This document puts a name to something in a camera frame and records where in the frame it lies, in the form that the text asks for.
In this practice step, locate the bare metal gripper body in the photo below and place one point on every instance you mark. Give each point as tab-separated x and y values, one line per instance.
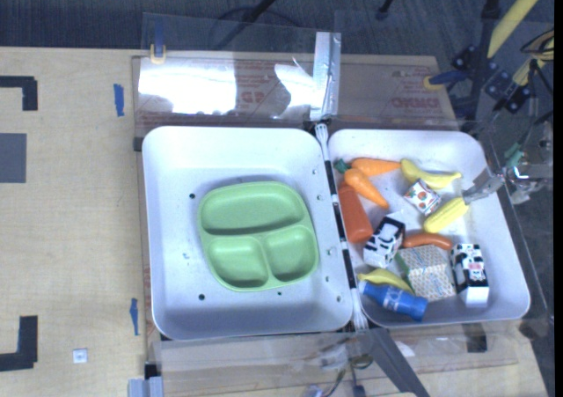
525	173

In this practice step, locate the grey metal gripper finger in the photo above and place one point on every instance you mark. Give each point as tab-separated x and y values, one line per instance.
486	177
481	193

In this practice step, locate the yellow corn cob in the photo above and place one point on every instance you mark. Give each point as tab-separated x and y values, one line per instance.
446	215

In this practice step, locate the white carton with orange print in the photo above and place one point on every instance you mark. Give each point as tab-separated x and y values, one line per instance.
422	198

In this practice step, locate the yellow banana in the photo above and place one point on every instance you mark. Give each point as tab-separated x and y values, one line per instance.
385	276
424	176

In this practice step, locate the white plastic tray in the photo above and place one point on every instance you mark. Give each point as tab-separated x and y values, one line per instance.
171	219
497	263

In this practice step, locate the orange sausage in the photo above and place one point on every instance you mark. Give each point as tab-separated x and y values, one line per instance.
426	240

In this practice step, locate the cow print carton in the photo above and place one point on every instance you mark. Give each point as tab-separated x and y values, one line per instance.
384	243
470	272

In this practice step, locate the beige patterned carton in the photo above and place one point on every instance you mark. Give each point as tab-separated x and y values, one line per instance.
431	274

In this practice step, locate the orange carrot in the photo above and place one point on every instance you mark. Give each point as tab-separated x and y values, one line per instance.
365	186
376	166

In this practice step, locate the orange bottle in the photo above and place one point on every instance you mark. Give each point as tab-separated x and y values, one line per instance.
354	217

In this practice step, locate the blue bottle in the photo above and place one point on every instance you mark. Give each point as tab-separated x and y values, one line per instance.
396	300

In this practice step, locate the green divided plate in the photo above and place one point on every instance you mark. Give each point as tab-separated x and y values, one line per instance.
250	210

